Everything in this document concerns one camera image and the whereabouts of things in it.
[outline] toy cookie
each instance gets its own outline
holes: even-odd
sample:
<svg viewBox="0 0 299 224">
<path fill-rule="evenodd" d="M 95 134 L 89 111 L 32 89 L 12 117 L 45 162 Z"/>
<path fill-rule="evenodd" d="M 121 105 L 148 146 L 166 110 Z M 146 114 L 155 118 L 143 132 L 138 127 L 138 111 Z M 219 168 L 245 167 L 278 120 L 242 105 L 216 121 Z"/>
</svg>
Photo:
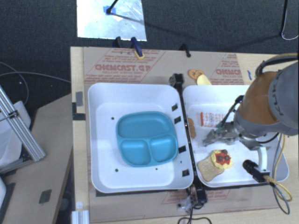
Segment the toy cookie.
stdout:
<svg viewBox="0 0 299 224">
<path fill-rule="evenodd" d="M 203 71 L 201 70 L 188 70 L 188 76 L 196 81 L 196 84 L 211 84 L 209 79 L 206 77 Z"/>
<path fill-rule="evenodd" d="M 210 156 L 197 163 L 202 177 L 207 181 L 211 181 L 217 175 L 222 174 L 225 169 L 233 165 L 232 158 L 226 149 L 214 150 Z"/>
</svg>

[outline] wooden table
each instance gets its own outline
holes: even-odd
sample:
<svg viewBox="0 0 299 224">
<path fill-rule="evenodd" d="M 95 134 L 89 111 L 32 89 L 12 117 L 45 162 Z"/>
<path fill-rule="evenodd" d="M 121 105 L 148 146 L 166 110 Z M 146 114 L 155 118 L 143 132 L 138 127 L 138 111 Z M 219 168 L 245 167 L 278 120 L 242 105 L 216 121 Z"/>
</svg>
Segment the wooden table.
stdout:
<svg viewBox="0 0 299 224">
<path fill-rule="evenodd" d="M 99 51 L 107 54 L 110 52 L 107 49 Z M 222 56 L 222 53 L 207 53 L 207 52 L 191 52 L 192 59 L 183 55 L 184 52 L 180 51 L 165 51 L 163 53 L 164 61 L 166 61 L 165 66 L 159 70 L 159 76 L 155 77 L 152 75 L 151 81 L 161 81 L 165 83 L 165 80 L 172 75 L 171 72 L 177 73 L 183 71 L 186 73 L 190 68 L 190 64 L 193 63 L 193 67 L 198 66 L 197 60 L 201 57 L 210 57 L 206 60 L 207 63 L 213 62 L 213 59 L 218 56 Z M 254 71 L 256 67 L 266 59 L 273 57 L 273 55 L 263 55 L 263 54 L 233 54 L 240 67 L 242 74 L 242 79 L 244 84 L 250 84 L 254 79 Z M 88 160 L 87 160 L 87 136 L 86 136 L 86 122 L 84 119 L 80 119 L 80 116 L 85 114 L 85 77 L 84 77 L 84 48 L 73 47 L 71 48 L 71 82 L 72 82 L 72 103 L 75 107 L 78 119 L 73 121 L 73 152 L 74 152 L 74 170 L 75 170 L 75 200 L 76 200 L 76 211 L 83 211 L 90 209 L 90 199 L 89 199 L 89 187 L 88 187 Z M 271 66 L 270 70 L 282 69 L 283 67 L 289 65 L 286 63 L 284 65 Z M 185 76 L 185 85 L 192 84 L 192 80 Z M 292 192 L 293 200 L 290 202 L 291 214 L 289 216 L 282 213 L 280 209 L 264 209 L 264 210 L 251 210 L 229 213 L 216 213 L 216 214 L 205 214 L 201 216 L 209 217 L 213 223 L 297 223 L 299 219 L 299 213 L 297 209 L 299 207 L 299 185 L 298 185 L 298 136 L 289 137 L 286 139 L 285 146 L 285 157 L 289 165 L 289 177 L 283 184 Z M 142 219 L 142 220 L 128 220 L 121 222 L 109 222 L 110 224 L 155 224 L 155 223 L 167 223 L 174 224 L 177 223 L 179 217 L 167 217 L 167 218 L 152 218 L 152 219 Z"/>
<path fill-rule="evenodd" d="M 71 95 L 37 110 L 32 135 L 46 156 L 4 177 L 15 183 L 3 224 L 56 223 L 72 164 Z M 42 194 L 49 200 L 40 203 Z"/>
</svg>

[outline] metal rod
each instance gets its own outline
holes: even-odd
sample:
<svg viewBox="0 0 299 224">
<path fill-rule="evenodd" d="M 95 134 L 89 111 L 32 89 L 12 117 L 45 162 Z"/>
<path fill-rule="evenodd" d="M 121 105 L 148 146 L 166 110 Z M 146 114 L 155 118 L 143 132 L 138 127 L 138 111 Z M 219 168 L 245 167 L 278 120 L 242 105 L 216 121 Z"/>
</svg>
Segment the metal rod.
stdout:
<svg viewBox="0 0 299 224">
<path fill-rule="evenodd" d="M 20 158 L 17 161 L 14 161 L 3 168 L 0 168 L 0 174 L 8 173 L 10 171 L 13 171 L 17 168 L 21 168 L 27 164 L 32 163 L 32 162 L 33 162 L 32 160 L 23 161 L 23 159 Z"/>
<path fill-rule="evenodd" d="M 118 2 L 118 0 L 114 0 L 114 2 L 112 3 L 112 5 L 110 6 L 110 8 L 108 8 L 107 10 L 106 10 L 106 13 L 107 14 L 111 14 L 111 10 L 112 10 L 112 8 L 115 6 L 115 4 Z"/>
<path fill-rule="evenodd" d="M 286 9 L 287 9 L 287 6 L 288 6 L 288 0 L 285 0 L 285 3 L 284 3 L 284 11 L 283 11 L 283 14 L 282 14 L 282 21 L 281 21 L 280 34 L 282 34 L 283 31 L 284 31 L 285 20 L 286 20 Z"/>
<path fill-rule="evenodd" d="M 4 117 L 8 117 L 10 113 L 15 112 L 14 105 L 11 103 L 10 99 L 1 86 L 0 111 L 3 113 Z M 28 127 L 24 124 L 20 116 L 16 116 L 12 119 L 7 119 L 7 121 L 34 161 L 39 161 L 46 155 L 32 136 Z"/>
</svg>

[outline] yellow cable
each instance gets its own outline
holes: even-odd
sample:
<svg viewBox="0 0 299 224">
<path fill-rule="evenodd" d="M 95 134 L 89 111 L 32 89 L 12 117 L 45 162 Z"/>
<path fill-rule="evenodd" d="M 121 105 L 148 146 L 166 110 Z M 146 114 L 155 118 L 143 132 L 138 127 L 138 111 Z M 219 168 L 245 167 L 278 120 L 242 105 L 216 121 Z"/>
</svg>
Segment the yellow cable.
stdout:
<svg viewBox="0 0 299 224">
<path fill-rule="evenodd" d="M 264 179 L 266 180 L 266 182 L 268 182 L 268 183 L 271 182 L 271 183 L 273 183 L 273 184 L 275 184 L 275 185 L 280 186 L 283 190 L 285 190 L 286 193 L 290 196 L 290 198 L 287 199 L 287 201 L 290 202 L 290 201 L 293 199 L 291 192 L 290 192 L 284 185 L 278 183 L 278 182 L 275 180 L 277 166 L 278 166 L 279 161 L 280 161 L 280 159 L 281 159 L 281 156 L 282 156 L 284 147 L 285 147 L 285 136 L 283 135 L 283 142 L 282 142 L 282 145 L 281 145 L 281 150 L 280 150 L 279 156 L 278 156 L 277 161 L 276 161 L 275 166 L 274 166 L 273 178 L 271 178 L 270 176 L 265 175 L 265 176 L 264 176 Z M 281 200 L 283 200 L 283 197 L 277 192 L 277 190 L 275 190 L 275 192 L 276 192 L 277 196 L 278 196 Z"/>
<path fill-rule="evenodd" d="M 297 56 L 297 53 L 284 53 L 284 54 L 277 55 L 274 58 L 285 57 L 285 56 Z"/>
</svg>

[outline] blue divided plate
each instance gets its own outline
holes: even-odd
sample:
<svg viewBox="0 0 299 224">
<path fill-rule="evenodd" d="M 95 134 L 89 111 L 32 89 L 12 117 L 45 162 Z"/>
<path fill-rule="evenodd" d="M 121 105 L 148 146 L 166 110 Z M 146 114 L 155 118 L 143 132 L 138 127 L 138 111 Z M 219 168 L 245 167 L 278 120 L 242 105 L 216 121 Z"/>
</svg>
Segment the blue divided plate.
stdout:
<svg viewBox="0 0 299 224">
<path fill-rule="evenodd" d="M 173 124 L 161 112 L 122 116 L 116 125 L 116 136 L 122 158 L 134 167 L 163 164 L 178 154 L 178 140 Z"/>
</svg>

